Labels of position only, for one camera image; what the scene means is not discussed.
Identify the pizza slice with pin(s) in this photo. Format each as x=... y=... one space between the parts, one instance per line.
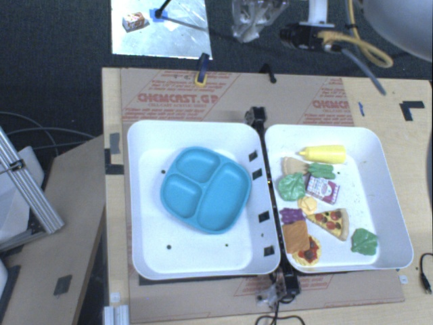
x=333 y=222

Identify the brown cardboard board red print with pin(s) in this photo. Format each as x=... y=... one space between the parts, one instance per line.
x=176 y=100

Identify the black cylinder on white bracket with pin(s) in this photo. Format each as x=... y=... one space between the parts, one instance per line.
x=316 y=9

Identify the tan pie slice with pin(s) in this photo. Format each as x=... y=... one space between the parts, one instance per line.
x=292 y=166

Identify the orange bread slice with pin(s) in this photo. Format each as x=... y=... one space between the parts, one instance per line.
x=296 y=237

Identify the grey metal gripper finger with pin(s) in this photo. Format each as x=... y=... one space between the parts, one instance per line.
x=272 y=7
x=244 y=22

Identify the light green lettuce leaf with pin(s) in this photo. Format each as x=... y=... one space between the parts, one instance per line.
x=291 y=186

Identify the orange and white small carton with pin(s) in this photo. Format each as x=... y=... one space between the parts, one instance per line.
x=133 y=21

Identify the dark green leafy vegetable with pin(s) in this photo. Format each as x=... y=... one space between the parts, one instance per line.
x=321 y=171

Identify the white plastic tray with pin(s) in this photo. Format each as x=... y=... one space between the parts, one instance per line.
x=152 y=242
x=382 y=195

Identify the pink and white carton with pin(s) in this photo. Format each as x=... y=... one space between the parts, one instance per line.
x=323 y=190

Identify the thin black rod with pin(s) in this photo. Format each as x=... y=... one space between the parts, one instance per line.
x=270 y=188

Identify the yellow squeeze bottle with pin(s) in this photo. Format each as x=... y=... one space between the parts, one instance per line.
x=326 y=154

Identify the purple grapes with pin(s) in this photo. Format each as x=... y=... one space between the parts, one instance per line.
x=291 y=216

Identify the blue divided plate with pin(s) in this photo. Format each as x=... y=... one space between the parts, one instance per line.
x=220 y=198

